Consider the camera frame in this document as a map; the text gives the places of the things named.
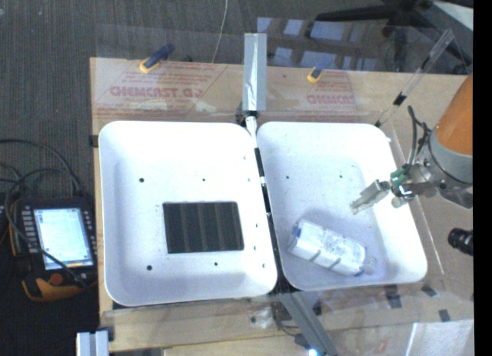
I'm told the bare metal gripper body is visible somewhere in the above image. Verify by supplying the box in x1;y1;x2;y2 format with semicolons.
393;159;444;198

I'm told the white plastic tray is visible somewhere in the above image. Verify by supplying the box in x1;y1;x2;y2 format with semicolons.
98;119;279;308
255;121;429;292

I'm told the clear plastic bottle white label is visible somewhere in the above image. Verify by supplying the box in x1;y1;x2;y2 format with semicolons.
287;218;379;277

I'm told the black ribbed rectangular pad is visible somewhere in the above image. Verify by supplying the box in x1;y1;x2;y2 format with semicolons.
161;201;246;255

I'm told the brown cardboard board red print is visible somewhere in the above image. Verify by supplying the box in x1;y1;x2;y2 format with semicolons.
88;57;474;352

